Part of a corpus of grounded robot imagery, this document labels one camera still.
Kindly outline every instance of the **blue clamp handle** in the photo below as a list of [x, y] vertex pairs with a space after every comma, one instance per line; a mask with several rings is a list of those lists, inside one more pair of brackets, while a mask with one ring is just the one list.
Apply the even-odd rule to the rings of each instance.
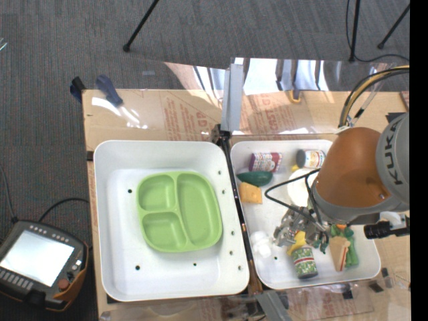
[[96, 85], [99, 90], [103, 91], [107, 95], [107, 101], [109, 101], [114, 107], [119, 106], [121, 103], [123, 103], [123, 100], [118, 95], [118, 92], [116, 89], [114, 89], [113, 83], [105, 75], [99, 75], [96, 78]]

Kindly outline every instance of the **white plate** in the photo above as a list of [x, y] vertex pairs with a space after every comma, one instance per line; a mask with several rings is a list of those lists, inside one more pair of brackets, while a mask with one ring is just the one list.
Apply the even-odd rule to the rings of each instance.
[[[275, 228], [280, 225], [281, 218], [287, 208], [267, 199], [264, 196], [266, 189], [272, 185], [287, 181], [292, 175], [292, 167], [296, 163], [296, 153], [301, 148], [323, 150], [326, 154], [331, 146], [327, 140], [277, 140], [277, 141], [242, 141], [235, 144], [231, 149], [231, 161], [236, 174], [248, 171], [248, 164], [253, 152], [280, 152], [282, 161], [278, 172], [274, 173], [272, 182], [261, 187], [263, 193], [263, 204], [242, 203], [243, 214], [249, 235], [256, 231], [264, 231], [271, 238]], [[298, 203], [307, 205], [308, 194], [294, 197]], [[270, 192], [270, 195], [290, 203], [287, 185], [283, 185]], [[375, 241], [369, 240], [364, 235], [363, 226], [352, 226], [354, 230], [355, 249], [359, 259], [359, 265], [346, 268], [342, 272], [334, 269], [330, 249], [327, 247], [326, 254], [319, 249], [313, 249], [318, 275], [313, 278], [301, 280], [295, 273], [294, 263], [291, 256], [287, 255], [286, 247], [272, 245], [272, 254], [262, 257], [253, 251], [254, 264], [259, 279], [269, 288], [281, 290], [288, 288], [299, 288], [304, 286], [316, 286], [321, 284], [333, 284], [354, 280], [364, 280], [375, 277], [381, 269], [381, 260], [376, 249]]]
[[[238, 294], [249, 281], [241, 225], [223, 151], [210, 142], [109, 140], [94, 152], [101, 278], [122, 302]], [[213, 185], [221, 239], [199, 251], [151, 248], [138, 224], [135, 191], [153, 173], [187, 170]]]

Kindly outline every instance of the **black metal leg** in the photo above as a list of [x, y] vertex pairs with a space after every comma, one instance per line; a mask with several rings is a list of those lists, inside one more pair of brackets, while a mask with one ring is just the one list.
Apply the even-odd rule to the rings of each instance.
[[354, 16], [354, 29], [352, 31], [352, 44], [350, 47], [350, 57], [349, 57], [350, 62], [353, 62], [355, 60], [356, 31], [358, 29], [358, 16], [359, 16], [359, 14], [360, 14], [360, 0], [356, 0], [355, 16]]
[[395, 24], [391, 27], [391, 30], [389, 30], [388, 34], [385, 36], [385, 38], [377, 45], [379, 49], [383, 49], [383, 46], [387, 42], [388, 38], [393, 34], [394, 30], [397, 28], [397, 26], [400, 24], [401, 20], [403, 20], [404, 16], [406, 16], [407, 12], [410, 11], [410, 4], [406, 7], [404, 12], [400, 15], [398, 20], [395, 22]]
[[152, 2], [152, 5], [150, 6], [150, 8], [148, 9], [148, 11], [146, 12], [146, 14], [144, 15], [144, 17], [141, 19], [141, 22], [138, 24], [137, 28], [135, 29], [134, 33], [131, 35], [131, 38], [128, 40], [128, 43], [126, 43], [123, 46], [123, 50], [125, 52], [129, 52], [130, 50], [130, 46], [132, 44], [132, 42], [134, 41], [136, 35], [138, 35], [138, 32], [140, 32], [142, 26], [144, 25], [144, 23], [146, 22], [146, 20], [148, 19], [148, 17], [150, 17], [150, 14], [152, 13], [153, 9], [156, 7], [156, 4], [159, 2], [159, 0], [154, 0]]

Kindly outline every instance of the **green plastic dish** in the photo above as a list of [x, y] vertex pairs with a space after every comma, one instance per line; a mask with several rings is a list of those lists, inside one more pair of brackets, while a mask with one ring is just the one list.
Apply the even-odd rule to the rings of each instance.
[[223, 231], [211, 183], [192, 171], [145, 177], [137, 188], [140, 228], [146, 242], [162, 252], [185, 252], [216, 244]]

